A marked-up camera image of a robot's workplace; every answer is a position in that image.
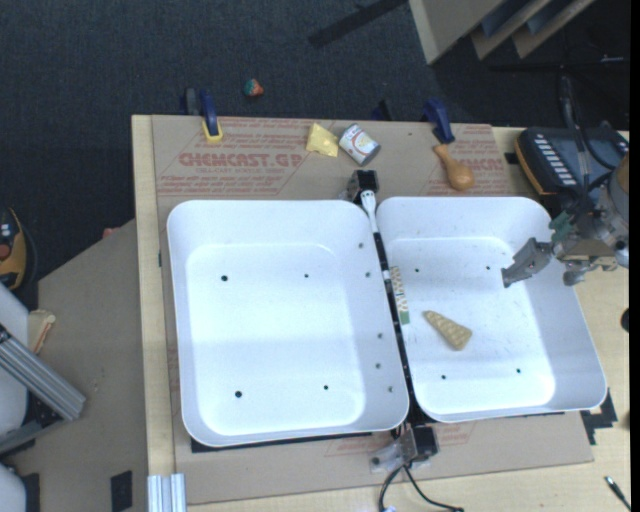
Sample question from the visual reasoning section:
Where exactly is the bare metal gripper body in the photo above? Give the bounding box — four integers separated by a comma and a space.
550, 199, 630, 272

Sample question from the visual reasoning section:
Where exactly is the white plastic tray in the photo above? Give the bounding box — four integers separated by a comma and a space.
374, 195, 609, 425
166, 199, 411, 448

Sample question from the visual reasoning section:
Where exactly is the tan chicken drumstick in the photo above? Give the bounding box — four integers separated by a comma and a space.
432, 143, 476, 192

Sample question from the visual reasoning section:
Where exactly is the white and green patterned carton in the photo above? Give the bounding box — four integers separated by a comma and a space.
389, 265, 413, 327

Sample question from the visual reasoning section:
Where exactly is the thin black and white rod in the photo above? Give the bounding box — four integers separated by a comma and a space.
360, 190, 417, 427

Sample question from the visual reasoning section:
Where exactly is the small white can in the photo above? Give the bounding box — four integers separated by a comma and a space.
338, 123, 382, 168

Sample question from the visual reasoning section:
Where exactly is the yellow cheese wedge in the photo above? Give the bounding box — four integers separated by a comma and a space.
305, 122, 340, 160

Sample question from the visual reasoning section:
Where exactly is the brown cardboard board, red print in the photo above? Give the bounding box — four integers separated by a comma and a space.
149, 115, 596, 506

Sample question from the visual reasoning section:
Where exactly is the tan toy sandwich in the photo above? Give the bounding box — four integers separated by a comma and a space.
27, 309, 57, 355

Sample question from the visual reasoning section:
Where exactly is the black block with thin wires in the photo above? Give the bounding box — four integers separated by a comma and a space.
369, 424, 441, 472
339, 169, 380, 200

